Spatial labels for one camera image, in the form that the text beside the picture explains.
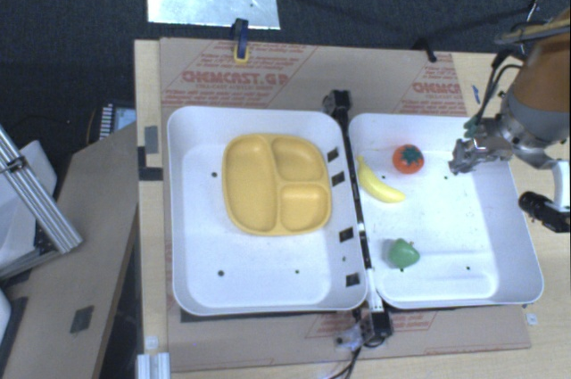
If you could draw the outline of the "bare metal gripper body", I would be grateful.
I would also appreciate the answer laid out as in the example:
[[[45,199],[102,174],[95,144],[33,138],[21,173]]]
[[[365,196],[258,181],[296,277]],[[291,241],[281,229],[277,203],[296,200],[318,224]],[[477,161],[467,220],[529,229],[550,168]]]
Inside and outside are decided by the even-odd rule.
[[[558,163],[545,152],[550,142],[531,134],[517,121],[483,119],[473,143],[475,150],[488,161],[517,157],[535,169],[553,169]]]

